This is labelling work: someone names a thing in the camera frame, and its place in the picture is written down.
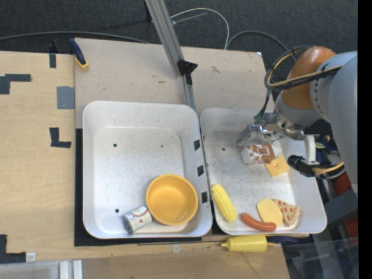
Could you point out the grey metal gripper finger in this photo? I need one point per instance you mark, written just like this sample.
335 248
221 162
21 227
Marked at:
247 136
273 140

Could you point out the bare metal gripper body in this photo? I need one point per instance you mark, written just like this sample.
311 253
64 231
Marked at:
283 128

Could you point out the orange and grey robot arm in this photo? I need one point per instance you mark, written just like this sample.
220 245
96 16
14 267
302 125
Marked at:
334 97

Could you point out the white and brown carton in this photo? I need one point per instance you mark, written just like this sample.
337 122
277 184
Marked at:
258 154

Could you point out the yellow cheese slice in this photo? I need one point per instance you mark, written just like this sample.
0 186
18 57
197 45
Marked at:
277 166

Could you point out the white plastic tray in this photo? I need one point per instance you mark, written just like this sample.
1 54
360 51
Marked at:
136 170
250 185

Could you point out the yellow corn cob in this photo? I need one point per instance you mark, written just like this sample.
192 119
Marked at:
224 203

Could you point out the yellow oval biscuit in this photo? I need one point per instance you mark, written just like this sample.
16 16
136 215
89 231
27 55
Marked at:
268 211

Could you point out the pizza slice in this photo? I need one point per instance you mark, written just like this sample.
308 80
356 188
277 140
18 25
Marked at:
290 214

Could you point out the orange sausage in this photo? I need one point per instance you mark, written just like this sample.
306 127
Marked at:
257 223

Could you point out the yellow bowl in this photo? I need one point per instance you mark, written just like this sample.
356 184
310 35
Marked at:
171 199

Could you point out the yellow mustard bottle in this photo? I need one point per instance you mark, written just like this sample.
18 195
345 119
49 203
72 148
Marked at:
247 243

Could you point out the white and orange can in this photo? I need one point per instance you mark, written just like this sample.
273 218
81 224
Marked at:
138 218

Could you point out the black cylinder on white bracket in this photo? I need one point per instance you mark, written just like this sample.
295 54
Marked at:
302 165

